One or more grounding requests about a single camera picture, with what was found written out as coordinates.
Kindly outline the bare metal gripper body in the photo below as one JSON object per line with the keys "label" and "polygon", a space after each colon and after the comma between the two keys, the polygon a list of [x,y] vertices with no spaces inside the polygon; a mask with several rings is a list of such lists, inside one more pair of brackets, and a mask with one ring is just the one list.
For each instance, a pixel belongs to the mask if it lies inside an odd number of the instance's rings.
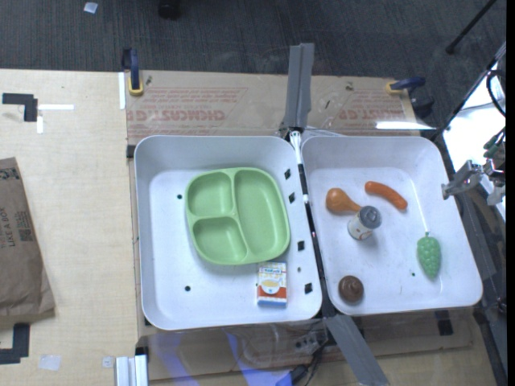
{"label": "bare metal gripper body", "polygon": [[505,152],[485,152],[486,163],[483,165],[483,172],[495,187],[505,185]]}

